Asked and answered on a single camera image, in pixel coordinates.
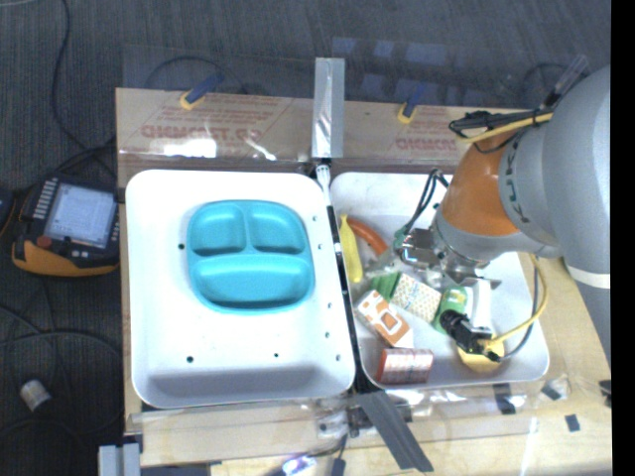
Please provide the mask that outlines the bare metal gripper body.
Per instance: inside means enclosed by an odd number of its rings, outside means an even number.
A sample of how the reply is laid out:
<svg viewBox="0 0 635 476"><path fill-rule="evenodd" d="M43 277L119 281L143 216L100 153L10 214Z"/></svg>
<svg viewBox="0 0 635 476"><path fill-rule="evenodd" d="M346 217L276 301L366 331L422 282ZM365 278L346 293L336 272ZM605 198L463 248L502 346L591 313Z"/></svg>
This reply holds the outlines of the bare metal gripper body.
<svg viewBox="0 0 635 476"><path fill-rule="evenodd" d="M400 251L405 264L438 272L457 285L480 279L480 272L502 255L493 237L453 227L414 229L405 237Z"/></svg>

